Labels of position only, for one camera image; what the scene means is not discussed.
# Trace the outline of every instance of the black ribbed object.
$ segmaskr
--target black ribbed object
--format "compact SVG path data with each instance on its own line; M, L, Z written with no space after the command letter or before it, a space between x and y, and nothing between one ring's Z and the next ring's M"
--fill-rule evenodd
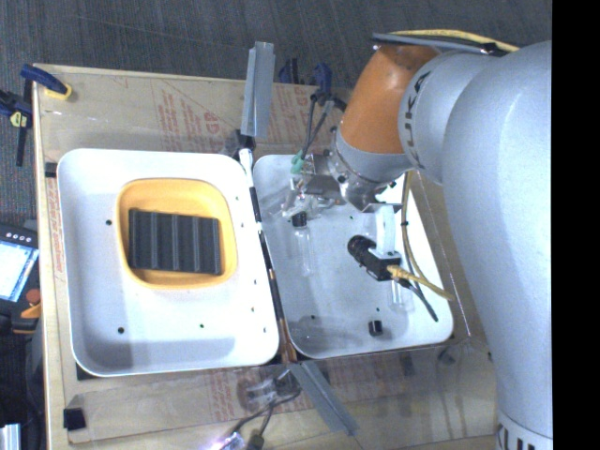
M131 268L220 275L216 218L129 210Z

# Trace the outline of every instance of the dark floor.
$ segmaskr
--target dark floor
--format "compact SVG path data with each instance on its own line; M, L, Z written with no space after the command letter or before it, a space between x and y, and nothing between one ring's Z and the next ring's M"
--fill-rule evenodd
M20 69L34 62L244 79L257 40L275 44L276 69L295 57L308 81L325 62L334 85L352 87L373 32L425 28L524 46L552 38L552 0L0 0L0 89L21 93ZM16 149L17 131L4 118L0 222L21 225L36 217L31 139L21 167ZM0 345L0 368L24 359Z

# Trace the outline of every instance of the gray carpet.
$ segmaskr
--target gray carpet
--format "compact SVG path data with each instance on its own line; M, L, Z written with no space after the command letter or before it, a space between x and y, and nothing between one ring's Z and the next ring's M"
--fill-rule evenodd
M275 44L276 69L320 62L352 87L373 32L453 28L518 46L552 38L552 0L0 0L0 88L23 91L24 63L244 79L248 49ZM0 122L0 221L36 217L31 135Z

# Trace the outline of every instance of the black vent slot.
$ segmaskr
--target black vent slot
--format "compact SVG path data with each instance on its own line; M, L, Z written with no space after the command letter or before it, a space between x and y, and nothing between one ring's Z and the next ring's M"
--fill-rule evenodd
M131 268L221 275L216 218L129 210Z

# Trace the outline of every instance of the robotic arm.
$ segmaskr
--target robotic arm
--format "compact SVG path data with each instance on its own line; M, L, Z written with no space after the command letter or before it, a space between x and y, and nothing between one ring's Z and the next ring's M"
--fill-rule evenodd
M315 160L362 212L408 170L442 185L494 361L502 450L553 448L550 94L550 41L502 56L385 44Z

